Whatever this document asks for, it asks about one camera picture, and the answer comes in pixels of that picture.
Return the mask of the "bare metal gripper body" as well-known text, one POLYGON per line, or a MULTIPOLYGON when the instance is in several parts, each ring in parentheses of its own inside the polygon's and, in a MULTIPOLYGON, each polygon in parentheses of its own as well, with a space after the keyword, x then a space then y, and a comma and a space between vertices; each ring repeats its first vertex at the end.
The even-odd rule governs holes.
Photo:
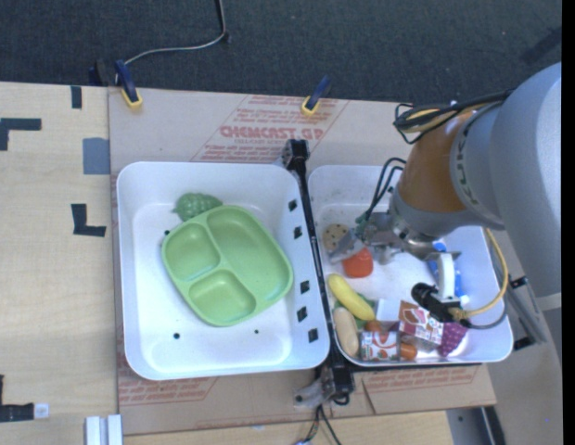
POLYGON ((436 237, 417 232, 398 214, 365 213, 356 222, 357 235, 371 249, 374 246, 392 246, 420 261, 436 261, 443 254, 450 254, 454 260, 460 256, 459 251, 436 249, 436 237))

